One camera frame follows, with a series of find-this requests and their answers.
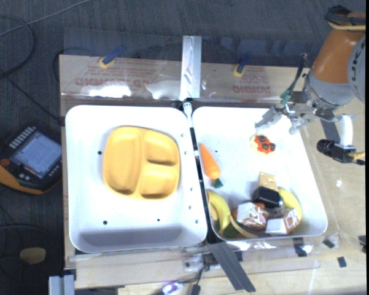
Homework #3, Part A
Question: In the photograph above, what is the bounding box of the white plastic tray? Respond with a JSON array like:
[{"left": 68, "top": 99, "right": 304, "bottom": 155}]
[
  {"left": 64, "top": 104, "right": 209, "bottom": 254},
  {"left": 191, "top": 106, "right": 329, "bottom": 243}
]

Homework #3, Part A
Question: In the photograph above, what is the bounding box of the black cylinder on white bracket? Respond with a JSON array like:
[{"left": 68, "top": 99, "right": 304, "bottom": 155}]
[{"left": 316, "top": 114, "right": 357, "bottom": 164}]

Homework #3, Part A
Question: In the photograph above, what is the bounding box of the yellow banana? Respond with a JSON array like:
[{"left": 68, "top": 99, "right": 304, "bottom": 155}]
[
  {"left": 277, "top": 188, "right": 303, "bottom": 227},
  {"left": 206, "top": 189, "right": 232, "bottom": 236}
]

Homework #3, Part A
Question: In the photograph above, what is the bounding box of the black can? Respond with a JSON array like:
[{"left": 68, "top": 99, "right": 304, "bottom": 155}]
[{"left": 252, "top": 186, "right": 284, "bottom": 209}]

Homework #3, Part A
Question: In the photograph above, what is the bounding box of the pizza slice with red topping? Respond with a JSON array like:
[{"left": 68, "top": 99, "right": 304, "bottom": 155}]
[{"left": 249, "top": 133, "right": 277, "bottom": 155}]

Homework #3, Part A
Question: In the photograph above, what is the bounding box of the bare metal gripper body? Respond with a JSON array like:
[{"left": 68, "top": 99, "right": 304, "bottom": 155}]
[{"left": 287, "top": 90, "right": 338, "bottom": 123}]

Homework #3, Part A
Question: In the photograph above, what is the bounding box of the brown cardboard board red print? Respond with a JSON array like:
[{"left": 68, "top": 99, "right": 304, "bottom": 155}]
[{"left": 58, "top": 53, "right": 367, "bottom": 289}]

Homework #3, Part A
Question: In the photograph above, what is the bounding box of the green toy vegetable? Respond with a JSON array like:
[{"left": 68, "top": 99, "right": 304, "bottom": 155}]
[{"left": 223, "top": 222, "right": 241, "bottom": 240}]

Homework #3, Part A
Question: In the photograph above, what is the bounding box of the yellow cheese wedge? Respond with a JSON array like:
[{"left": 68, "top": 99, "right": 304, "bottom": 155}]
[{"left": 257, "top": 171, "right": 279, "bottom": 194}]

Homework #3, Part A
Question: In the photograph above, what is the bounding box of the yellow divided plate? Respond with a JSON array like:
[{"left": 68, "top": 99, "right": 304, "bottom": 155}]
[{"left": 101, "top": 125, "right": 182, "bottom": 200}]

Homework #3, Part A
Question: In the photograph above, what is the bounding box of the orange carrot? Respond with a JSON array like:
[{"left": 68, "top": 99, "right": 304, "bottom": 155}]
[{"left": 199, "top": 143, "right": 224, "bottom": 189}]

